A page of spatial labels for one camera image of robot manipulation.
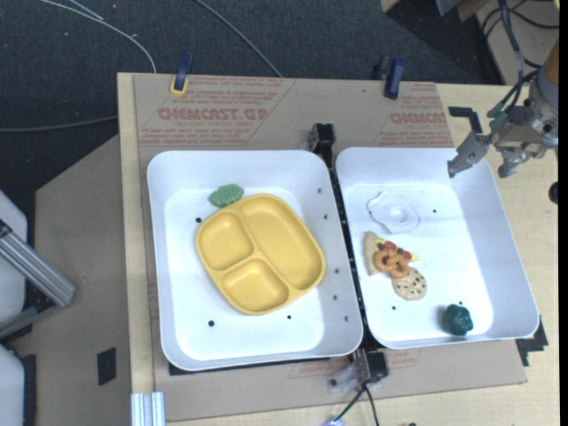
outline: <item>blue clamp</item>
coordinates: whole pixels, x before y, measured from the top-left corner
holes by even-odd
[[[400,57],[395,57],[390,63],[389,76],[387,82],[384,85],[383,95],[386,98],[396,99],[398,98],[398,87],[400,86],[400,81],[405,73],[406,62]]]
[[[170,86],[170,93],[176,98],[183,97],[187,91],[187,84],[189,83],[188,75],[192,69],[192,64],[193,54],[190,51],[185,51],[179,62],[177,75],[171,81]]]

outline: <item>yellow divided plate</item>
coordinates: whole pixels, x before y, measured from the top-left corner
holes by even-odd
[[[240,312],[265,314],[318,285],[326,264],[318,242],[282,199],[244,197],[201,223],[200,260]]]

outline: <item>black floor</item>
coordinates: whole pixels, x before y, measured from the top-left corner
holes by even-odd
[[[50,0],[79,8],[68,0]],[[286,77],[368,79],[382,55],[406,60],[406,80],[499,83],[474,18],[439,15],[434,0],[201,0],[236,26]],[[276,73],[192,0],[76,0],[134,36],[158,73],[185,50],[193,73]],[[116,73],[153,72],[113,29],[39,0],[0,0],[0,190],[33,219],[34,192],[117,132],[116,120],[67,130],[6,132],[112,117]]]

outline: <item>wooden table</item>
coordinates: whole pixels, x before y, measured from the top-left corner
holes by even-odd
[[[120,74],[118,88],[131,389],[132,392],[149,393],[155,390],[155,385],[147,300],[133,75]],[[455,84],[439,84],[437,88],[444,108],[473,107],[485,128],[488,124],[485,119],[486,111],[508,91],[508,87],[501,86]],[[459,144],[469,131],[469,123],[467,119],[452,118],[449,115],[447,118],[454,141]],[[496,172],[497,166],[501,163],[500,156],[492,150],[486,159]],[[381,424],[403,425],[410,422],[415,422],[418,426],[559,424],[558,215],[557,206],[548,199],[548,188],[555,181],[557,181],[557,159],[554,154],[548,154],[542,160],[522,165],[513,177],[497,179],[511,230],[548,337],[545,351],[532,353],[529,357],[530,366],[526,369],[528,383],[381,399],[376,402]],[[342,408],[343,405],[314,406],[172,424],[179,426],[319,425],[339,413]],[[344,420],[347,424],[373,424],[370,405],[366,401],[358,402]]]

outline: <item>pretzel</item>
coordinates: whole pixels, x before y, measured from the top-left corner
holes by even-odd
[[[380,272],[387,272],[396,280],[405,278],[408,275],[406,260],[394,249],[381,249],[375,252],[373,265]]]

